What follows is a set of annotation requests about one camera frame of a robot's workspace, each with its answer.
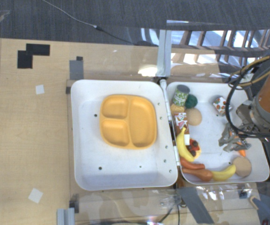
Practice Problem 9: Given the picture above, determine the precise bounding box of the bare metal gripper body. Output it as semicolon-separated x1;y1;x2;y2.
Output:
236;101;258;133

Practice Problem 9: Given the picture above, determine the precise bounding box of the orange carrot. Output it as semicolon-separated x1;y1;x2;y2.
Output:
228;129;247;157

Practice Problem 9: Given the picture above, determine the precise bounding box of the white plastic tray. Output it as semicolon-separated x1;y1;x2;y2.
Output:
166;81;270;186
70;79;179;192

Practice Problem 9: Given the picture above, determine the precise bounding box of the beige round biscuit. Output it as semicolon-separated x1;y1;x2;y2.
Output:
233;157;252;178

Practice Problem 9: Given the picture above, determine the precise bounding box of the yellow banana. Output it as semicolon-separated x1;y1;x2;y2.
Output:
175;127;195;163
211;164;237;182

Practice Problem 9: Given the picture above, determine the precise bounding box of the pizza slice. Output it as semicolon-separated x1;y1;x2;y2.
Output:
187;138;202;159

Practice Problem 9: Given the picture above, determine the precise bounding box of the beige round bread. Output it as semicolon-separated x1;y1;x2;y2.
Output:
185;107;203;127

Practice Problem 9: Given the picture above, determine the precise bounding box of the brown chicken drumstick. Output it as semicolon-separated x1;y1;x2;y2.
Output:
182;167;213;182

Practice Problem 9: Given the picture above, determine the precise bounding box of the orange sausage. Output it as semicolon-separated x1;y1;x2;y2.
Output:
180;157;206;170

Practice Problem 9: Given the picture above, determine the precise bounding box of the brown and white carton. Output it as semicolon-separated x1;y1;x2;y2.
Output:
173;112;191;146

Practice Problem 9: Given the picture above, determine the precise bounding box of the dark green broccoli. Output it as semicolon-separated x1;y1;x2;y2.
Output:
184;94;198;109

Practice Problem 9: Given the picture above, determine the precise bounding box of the yellow corn piece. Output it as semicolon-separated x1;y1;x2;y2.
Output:
170;104;186;114

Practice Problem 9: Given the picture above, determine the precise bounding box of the green can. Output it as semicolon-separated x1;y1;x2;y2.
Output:
172;84;191;107

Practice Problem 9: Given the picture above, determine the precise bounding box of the thin black and white rod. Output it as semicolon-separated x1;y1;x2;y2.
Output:
159;78;181;167

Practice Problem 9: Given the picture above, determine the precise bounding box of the orange divided plate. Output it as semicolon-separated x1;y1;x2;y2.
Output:
99;94;158;150

